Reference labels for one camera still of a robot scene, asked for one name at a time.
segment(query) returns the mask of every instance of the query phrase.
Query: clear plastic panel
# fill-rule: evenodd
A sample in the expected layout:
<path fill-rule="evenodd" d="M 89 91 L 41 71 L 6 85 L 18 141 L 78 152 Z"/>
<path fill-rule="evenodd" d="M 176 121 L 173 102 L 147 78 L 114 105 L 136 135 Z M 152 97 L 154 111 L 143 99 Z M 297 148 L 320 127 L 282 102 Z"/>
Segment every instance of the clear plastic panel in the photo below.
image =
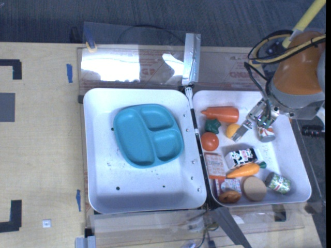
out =
<path fill-rule="evenodd" d="M 200 53 L 198 90 L 246 90 L 258 91 L 244 67 L 250 48 L 203 47 Z M 254 73 L 253 77 L 262 86 L 265 81 Z"/>
<path fill-rule="evenodd" d="M 85 22 L 83 38 L 80 95 L 96 87 L 177 89 L 198 80 L 199 34 Z"/>
<path fill-rule="evenodd" d="M 303 229 L 308 216 L 303 204 L 230 209 L 230 215 L 244 235 Z M 87 226 L 97 247 L 208 247 L 209 239 L 217 247 L 233 245 L 215 214 L 205 210 L 90 215 Z"/>

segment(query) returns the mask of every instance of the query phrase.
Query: black cable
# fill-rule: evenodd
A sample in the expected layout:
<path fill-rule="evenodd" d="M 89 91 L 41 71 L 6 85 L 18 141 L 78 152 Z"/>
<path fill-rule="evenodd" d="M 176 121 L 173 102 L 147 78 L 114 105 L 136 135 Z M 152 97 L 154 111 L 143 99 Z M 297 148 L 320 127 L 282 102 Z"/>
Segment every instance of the black cable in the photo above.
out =
<path fill-rule="evenodd" d="M 270 107 L 270 103 L 267 97 L 266 92 L 264 91 L 264 89 L 262 88 L 262 86 L 259 84 L 258 81 L 255 80 L 255 78 L 253 77 L 253 73 L 251 71 L 251 65 L 247 62 L 244 62 L 244 67 L 246 68 L 249 78 L 253 81 L 253 83 L 258 87 L 258 89 L 260 90 L 260 92 L 262 93 L 263 98 L 265 99 L 265 103 L 266 103 L 266 109 L 264 111 L 264 116 L 266 116 L 268 118 L 268 120 L 271 120 L 271 107 Z"/>
<path fill-rule="evenodd" d="M 268 59 L 272 59 L 273 57 L 279 57 L 279 56 L 281 56 L 282 54 L 284 54 L 286 51 L 288 51 L 288 50 L 292 50 L 292 49 L 294 49 L 294 48 L 296 48 L 297 46 L 292 46 L 292 47 L 289 47 L 289 48 L 287 48 L 287 49 L 285 49 L 285 48 L 283 48 L 283 50 L 282 51 L 278 51 L 278 52 L 275 52 L 275 53 L 273 53 L 273 54 L 268 54 L 267 56 L 259 56 L 258 54 L 259 54 L 259 51 L 260 51 L 260 49 L 262 48 L 260 48 L 258 51 L 257 51 L 257 56 L 256 56 L 256 58 L 252 58 L 252 57 L 248 57 L 248 59 L 249 60 L 268 60 Z"/>
<path fill-rule="evenodd" d="M 195 248 L 200 248 L 203 245 L 203 243 L 204 243 L 204 241 L 206 239 L 206 231 L 207 230 L 205 230 L 204 233 L 203 233 L 201 243 L 198 246 L 196 246 Z"/>
<path fill-rule="evenodd" d="M 215 229 L 208 229 L 209 231 L 216 231 L 219 228 L 219 226 L 217 226 Z"/>
<path fill-rule="evenodd" d="M 252 66 L 252 65 L 250 65 L 249 63 L 247 63 L 247 65 L 249 65 L 249 67 L 251 68 L 251 69 L 253 69 L 254 70 L 254 72 L 256 72 L 260 77 L 262 77 L 264 80 L 268 80 L 268 78 L 267 77 L 265 77 L 262 73 L 260 73 L 259 72 L 259 70 L 257 69 L 257 68 L 255 68 L 254 66 Z"/>
<path fill-rule="evenodd" d="M 259 41 L 257 44 L 254 45 L 254 47 L 250 50 L 250 52 L 249 52 L 248 55 L 247 55 L 247 56 L 248 56 L 248 59 L 250 59 L 250 58 L 249 58 L 249 55 L 252 54 L 253 50 L 254 50 L 257 46 L 259 46 L 264 40 L 267 40 L 267 42 L 269 42 L 271 37 L 274 37 L 274 36 L 282 36 L 282 35 L 288 35 L 288 37 L 289 37 L 289 36 L 292 35 L 292 34 L 293 34 L 293 31 L 292 31 L 292 30 L 288 30 L 288 29 L 282 29 L 282 30 L 278 30 L 278 31 L 275 31 L 275 32 L 270 33 L 269 35 L 267 35 L 267 36 L 264 37 L 261 41 Z"/>
<path fill-rule="evenodd" d="M 142 24 L 142 25 L 135 25 L 135 26 L 132 26 L 132 27 L 129 27 L 127 28 L 125 31 L 123 31 L 119 36 L 118 36 L 118 39 L 117 39 L 117 44 L 120 44 L 120 41 L 122 39 L 122 36 L 129 32 L 131 29 L 133 28 L 136 28 L 136 27 L 145 27 L 145 28 L 154 28 L 154 29 L 158 29 L 158 30 L 162 30 L 162 31 L 165 31 L 167 33 L 169 33 L 170 35 L 172 35 L 174 38 L 176 38 L 182 45 L 185 45 L 185 42 L 179 38 L 177 35 L 175 35 L 173 32 L 171 32 L 170 30 L 167 30 L 165 28 L 162 28 L 162 27 L 158 27 L 158 26 L 154 26 L 154 25 L 148 25 L 148 24 Z"/>
<path fill-rule="evenodd" d="M 313 46 L 316 47 L 318 44 L 320 44 L 320 43 L 324 43 L 324 42 L 326 41 L 326 38 L 325 38 L 325 37 L 324 37 L 324 38 L 321 38 L 321 39 L 319 39 L 319 40 L 317 40 L 317 41 L 314 41 L 314 42 L 312 41 L 312 39 L 311 39 L 311 43 L 310 43 L 310 44 L 306 45 L 305 47 L 302 47 L 301 49 L 299 49 L 299 50 L 293 52 L 292 54 L 289 54 L 289 55 L 287 55 L 287 56 L 285 56 L 285 57 L 283 57 L 283 58 L 277 59 L 277 60 L 275 60 L 275 61 L 267 62 L 267 63 L 265 63 L 265 64 L 277 64 L 277 63 L 279 63 L 279 62 L 281 62 L 281 61 L 284 61 L 284 60 L 286 60 L 286 59 L 288 59 L 288 58 L 294 56 L 295 54 L 298 54 L 299 52 L 302 52 L 302 51 L 304 51 L 304 50 L 306 50 L 306 49 L 308 49 L 308 48 L 310 48 L 310 47 L 313 47 Z M 259 62 L 259 61 L 258 61 L 259 59 L 260 59 L 260 60 L 268 60 L 268 59 L 272 60 L 272 58 L 270 58 L 269 56 L 262 57 L 262 58 L 258 58 L 258 57 L 256 57 L 256 58 L 251 58 L 251 57 L 249 57 L 250 54 L 251 54 L 251 52 L 252 52 L 255 48 L 256 48 L 256 46 L 254 46 L 254 48 L 249 52 L 249 54 L 248 54 L 248 56 L 247 56 L 249 60 L 256 60 L 257 62 Z"/>
<path fill-rule="evenodd" d="M 323 126 L 304 125 L 302 126 L 302 135 L 309 137 L 322 137 L 325 139 L 325 130 Z"/>
<path fill-rule="evenodd" d="M 207 237 L 208 237 L 208 243 L 207 243 L 208 244 L 208 247 L 209 248 L 216 248 L 215 242 L 210 239 L 208 228 L 207 228 Z"/>

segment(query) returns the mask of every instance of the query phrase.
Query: wooden table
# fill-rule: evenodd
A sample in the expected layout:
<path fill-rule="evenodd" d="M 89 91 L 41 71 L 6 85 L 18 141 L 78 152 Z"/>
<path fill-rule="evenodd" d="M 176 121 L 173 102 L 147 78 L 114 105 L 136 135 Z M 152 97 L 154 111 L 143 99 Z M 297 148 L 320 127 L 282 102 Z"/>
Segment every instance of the wooden table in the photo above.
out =
<path fill-rule="evenodd" d="M 0 93 L 15 93 L 14 122 L 0 122 L 0 222 L 10 220 L 11 200 L 22 201 L 22 225 L 19 231 L 0 233 L 1 247 L 74 247 L 75 238 L 84 235 L 87 196 L 77 73 L 81 46 L 0 43 L 1 59 L 22 63 L 21 80 L 13 80 L 12 67 L 0 66 Z M 72 66 L 72 83 L 67 65 Z M 246 238 L 252 247 L 321 247 L 311 215 L 298 215 L 303 227 Z M 43 220 L 51 220 L 51 227 L 49 221 L 43 227 Z M 215 240 L 217 247 L 234 247 L 227 236 Z"/>

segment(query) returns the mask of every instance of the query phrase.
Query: small box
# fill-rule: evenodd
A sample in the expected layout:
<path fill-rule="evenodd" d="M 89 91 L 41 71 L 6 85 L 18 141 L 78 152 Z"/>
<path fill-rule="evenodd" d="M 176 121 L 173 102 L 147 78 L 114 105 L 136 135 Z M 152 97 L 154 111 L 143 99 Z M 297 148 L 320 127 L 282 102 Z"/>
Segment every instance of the small box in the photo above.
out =
<path fill-rule="evenodd" d="M 238 168 L 248 163 L 254 163 L 257 160 L 261 160 L 261 157 L 258 150 L 254 148 L 231 151 L 225 157 L 229 169 Z"/>
<path fill-rule="evenodd" d="M 215 193 L 217 196 L 229 190 L 234 190 L 239 193 L 242 193 L 239 179 L 215 180 L 215 189 L 216 189 Z"/>
<path fill-rule="evenodd" d="M 223 158 L 219 154 L 205 153 L 209 179 L 225 179 Z"/>

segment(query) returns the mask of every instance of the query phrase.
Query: red tomato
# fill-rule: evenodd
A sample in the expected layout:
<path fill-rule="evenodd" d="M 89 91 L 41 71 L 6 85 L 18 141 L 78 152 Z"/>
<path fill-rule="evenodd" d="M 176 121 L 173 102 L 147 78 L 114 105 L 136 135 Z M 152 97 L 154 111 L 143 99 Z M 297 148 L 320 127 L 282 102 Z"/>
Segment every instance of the red tomato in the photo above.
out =
<path fill-rule="evenodd" d="M 201 135 L 201 145 L 206 151 L 214 151 L 219 145 L 219 139 L 213 132 L 205 132 Z"/>

